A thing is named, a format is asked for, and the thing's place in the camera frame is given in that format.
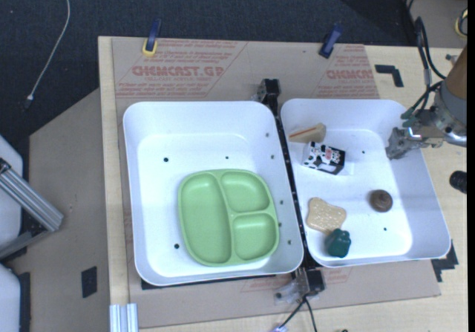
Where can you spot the cow print carton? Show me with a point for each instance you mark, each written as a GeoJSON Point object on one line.
{"type": "Point", "coordinates": [323, 157]}

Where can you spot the white plastic tray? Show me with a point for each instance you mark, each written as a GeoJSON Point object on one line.
{"type": "Point", "coordinates": [156, 182]}
{"type": "Point", "coordinates": [401, 204]}

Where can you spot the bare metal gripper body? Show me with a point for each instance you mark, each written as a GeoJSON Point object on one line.
{"type": "Point", "coordinates": [441, 130]}

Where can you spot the tan toy bread slice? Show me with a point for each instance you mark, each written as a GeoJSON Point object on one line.
{"type": "Point", "coordinates": [324, 215]}

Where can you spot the tan toy sandwich wedge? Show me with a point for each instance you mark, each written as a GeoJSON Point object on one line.
{"type": "Point", "coordinates": [310, 133]}

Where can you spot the thin black rod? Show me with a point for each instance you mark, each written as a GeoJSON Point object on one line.
{"type": "Point", "coordinates": [290, 171]}

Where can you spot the brown cardboard board red print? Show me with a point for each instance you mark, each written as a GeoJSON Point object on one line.
{"type": "Point", "coordinates": [208, 74]}

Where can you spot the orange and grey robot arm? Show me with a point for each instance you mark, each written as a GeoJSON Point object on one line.
{"type": "Point", "coordinates": [457, 78]}

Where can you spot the green divided plate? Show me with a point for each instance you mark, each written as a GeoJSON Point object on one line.
{"type": "Point", "coordinates": [208, 219]}

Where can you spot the dark green toy pepper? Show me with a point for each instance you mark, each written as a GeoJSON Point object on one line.
{"type": "Point", "coordinates": [337, 244]}

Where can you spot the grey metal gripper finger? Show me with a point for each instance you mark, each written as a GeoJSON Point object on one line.
{"type": "Point", "coordinates": [392, 148]}
{"type": "Point", "coordinates": [407, 145]}

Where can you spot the black cylinder on white bracket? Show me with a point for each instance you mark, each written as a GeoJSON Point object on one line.
{"type": "Point", "coordinates": [459, 181]}

